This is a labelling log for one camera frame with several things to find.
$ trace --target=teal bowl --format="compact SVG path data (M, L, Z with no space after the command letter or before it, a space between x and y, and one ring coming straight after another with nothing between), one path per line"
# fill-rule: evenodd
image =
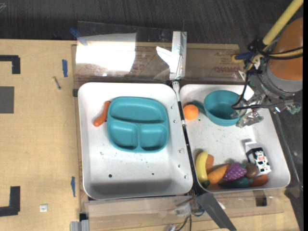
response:
M231 115L234 110L231 105L235 104L239 95L233 91L228 90L217 90L211 92L204 99L204 109L206 116L213 123L219 126L233 126L235 125L238 118L233 118Z

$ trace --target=yellow pole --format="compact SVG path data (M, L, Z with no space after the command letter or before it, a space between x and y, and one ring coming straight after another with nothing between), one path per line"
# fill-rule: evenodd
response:
M280 16L275 25L270 29L267 35L263 38L262 42L264 45L269 45L280 33L283 27L288 23L296 11L302 6L304 0L293 0L290 5L286 8L283 14Z

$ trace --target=toy orange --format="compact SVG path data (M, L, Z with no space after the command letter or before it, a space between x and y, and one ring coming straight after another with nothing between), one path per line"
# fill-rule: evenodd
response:
M194 120L198 117L199 110L195 105L189 104L183 108L183 113L185 119Z

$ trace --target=wooden table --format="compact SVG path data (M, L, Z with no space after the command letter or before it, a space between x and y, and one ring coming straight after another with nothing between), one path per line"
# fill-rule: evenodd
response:
M79 220L80 188L72 46L75 41L0 39L0 55L18 55L21 74L0 62L0 86L14 87L14 113L0 114L0 206L8 206L10 187L20 186L20 212L0 217L0 230L69 230ZM64 77L62 59L68 62ZM56 77L61 89L52 79ZM71 181L76 180L75 196ZM299 230L289 199L284 212L231 218L238 230ZM48 205L47 212L39 206ZM211 220L192 230L217 229ZM163 227L140 228L141 231Z

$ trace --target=black square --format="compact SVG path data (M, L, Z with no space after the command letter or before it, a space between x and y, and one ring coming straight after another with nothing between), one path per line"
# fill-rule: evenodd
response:
M0 114L14 113L14 87L0 87Z

